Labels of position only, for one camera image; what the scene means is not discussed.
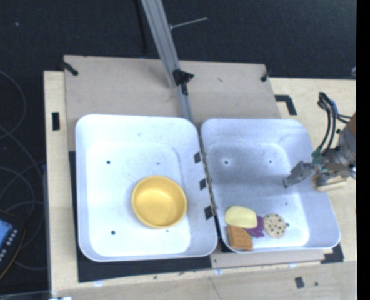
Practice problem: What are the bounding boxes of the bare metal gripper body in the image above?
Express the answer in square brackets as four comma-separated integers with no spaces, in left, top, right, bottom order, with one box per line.
[312,144,357,181]

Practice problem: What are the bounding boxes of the white plastic tray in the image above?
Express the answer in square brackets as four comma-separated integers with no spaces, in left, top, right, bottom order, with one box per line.
[74,114,219,263]
[199,117,342,254]

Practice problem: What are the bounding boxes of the beige chocolate chip biscuit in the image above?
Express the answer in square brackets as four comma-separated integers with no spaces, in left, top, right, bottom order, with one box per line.
[262,213,288,239]

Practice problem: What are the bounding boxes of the purple toy grapes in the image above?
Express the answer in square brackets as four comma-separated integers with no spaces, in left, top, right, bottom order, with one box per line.
[246,216,266,239]

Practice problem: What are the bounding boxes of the yellow rounded toy food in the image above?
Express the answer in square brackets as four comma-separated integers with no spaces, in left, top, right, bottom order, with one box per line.
[224,206,258,229]

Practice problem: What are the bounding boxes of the orange toy waffle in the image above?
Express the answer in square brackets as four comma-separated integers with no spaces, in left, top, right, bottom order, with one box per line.
[227,225,254,252]

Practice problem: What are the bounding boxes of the thin black and white rod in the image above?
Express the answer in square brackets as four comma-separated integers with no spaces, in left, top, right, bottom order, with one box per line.
[198,129,220,228]

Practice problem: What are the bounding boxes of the yellow bowl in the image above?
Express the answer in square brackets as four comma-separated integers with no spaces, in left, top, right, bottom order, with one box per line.
[131,175,188,230]

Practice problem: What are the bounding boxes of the brown cardboard board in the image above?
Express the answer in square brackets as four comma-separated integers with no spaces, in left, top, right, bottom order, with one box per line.
[62,54,327,269]

